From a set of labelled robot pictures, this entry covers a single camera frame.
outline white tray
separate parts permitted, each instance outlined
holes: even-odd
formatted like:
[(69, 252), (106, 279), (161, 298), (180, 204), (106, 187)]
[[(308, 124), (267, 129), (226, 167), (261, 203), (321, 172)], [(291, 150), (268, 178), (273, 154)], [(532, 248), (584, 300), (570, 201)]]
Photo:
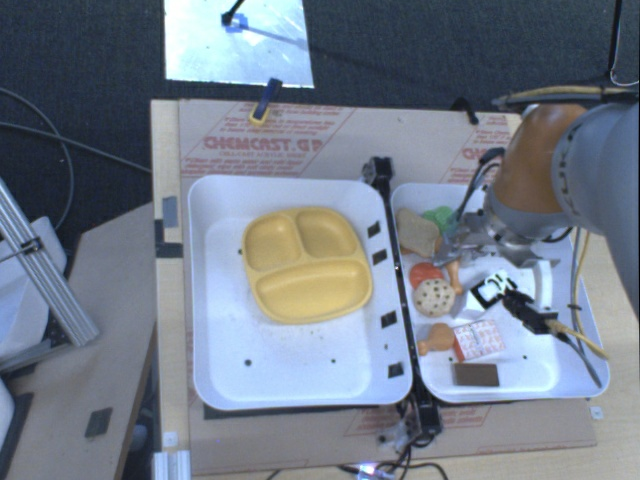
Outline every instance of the white tray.
[[(418, 214), (425, 210), (446, 205), (456, 208), (464, 196), (466, 187), (460, 185), (406, 184), (398, 187), (392, 197), (394, 213), (400, 208), (408, 208)], [(482, 207), (484, 193), (476, 192), (469, 201), (467, 211)], [(559, 319), (571, 324), (570, 310), (570, 269), (572, 247), (569, 240), (556, 244), (539, 244), (534, 252), (547, 259), (560, 259), (552, 270), (553, 311), (558, 311)], [(424, 339), (428, 328), (435, 322), (444, 322), (452, 327), (469, 323), (470, 320), (454, 319), (447, 315), (441, 318), (428, 318), (419, 313), (411, 300), (413, 291), (409, 284), (408, 273), (411, 267), (424, 261), (414, 254), (402, 256), (402, 270), (405, 274), (405, 286), (411, 321), (416, 339)], [(469, 289), (499, 269), (505, 269), (522, 291), (535, 293), (535, 281), (530, 270), (513, 267), (499, 257), (485, 257), (475, 260), (468, 267), (461, 267), (460, 281)], [(600, 344), (591, 306), (580, 286), (579, 303), (582, 306), (582, 321), (586, 334)], [(457, 386), (454, 383), (453, 363), (457, 362), (453, 350), (447, 352), (429, 352), (420, 359), (420, 370), (427, 388), (441, 400), (451, 403), (495, 402), (540, 398), (582, 398), (601, 394), (609, 384), (609, 367), (606, 361), (595, 356), (585, 347), (585, 353), (593, 364), (601, 382), (598, 387), (591, 379), (584, 363), (574, 350), (550, 335), (536, 336), (513, 318), (501, 302), (487, 311), (483, 319), (496, 322), (506, 344), (502, 352), (472, 360), (472, 363), (494, 363), (498, 367), (499, 387)]]
[[(371, 264), (373, 294), (326, 322), (279, 324), (258, 308), (239, 254), (255, 218), (327, 206), (354, 227)], [(208, 176), (188, 196), (194, 383), (223, 410), (392, 404), (412, 384), (404, 320), (382, 199), (355, 181)], [(381, 232), (368, 237), (378, 223)], [(372, 256), (385, 250), (375, 265)], [(396, 323), (382, 325), (395, 313)]]

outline red and white box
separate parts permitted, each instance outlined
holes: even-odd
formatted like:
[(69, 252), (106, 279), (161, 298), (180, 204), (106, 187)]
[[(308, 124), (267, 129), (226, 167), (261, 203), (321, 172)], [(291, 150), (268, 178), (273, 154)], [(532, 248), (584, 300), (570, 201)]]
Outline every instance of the red and white box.
[(505, 349), (498, 327), (493, 320), (479, 320), (455, 327), (453, 332), (456, 338), (453, 348), (461, 362)]

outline red tomato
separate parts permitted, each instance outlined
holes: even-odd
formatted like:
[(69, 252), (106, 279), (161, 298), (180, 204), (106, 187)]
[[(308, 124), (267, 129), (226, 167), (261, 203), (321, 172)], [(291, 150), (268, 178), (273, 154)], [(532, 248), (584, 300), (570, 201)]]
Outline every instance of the red tomato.
[(444, 279), (444, 274), (438, 267), (434, 267), (431, 263), (416, 263), (411, 272), (409, 272), (409, 282), (415, 290), (418, 285), (425, 279)]

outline brown tube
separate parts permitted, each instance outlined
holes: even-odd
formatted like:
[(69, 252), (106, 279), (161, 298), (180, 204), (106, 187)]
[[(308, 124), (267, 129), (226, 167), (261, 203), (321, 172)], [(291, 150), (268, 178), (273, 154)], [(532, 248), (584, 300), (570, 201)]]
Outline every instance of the brown tube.
[(558, 141), (586, 109), (580, 105), (540, 105), (516, 130), (493, 183), (498, 200), (514, 209), (558, 213), (551, 183), (551, 159)]

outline bread slice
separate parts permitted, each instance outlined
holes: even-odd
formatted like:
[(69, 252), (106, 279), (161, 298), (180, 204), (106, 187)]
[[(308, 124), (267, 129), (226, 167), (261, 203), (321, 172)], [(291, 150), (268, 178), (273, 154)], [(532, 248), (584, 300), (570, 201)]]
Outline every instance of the bread slice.
[(400, 247), (423, 258), (431, 258), (442, 240), (436, 224), (407, 208), (401, 208), (396, 214), (396, 228)]

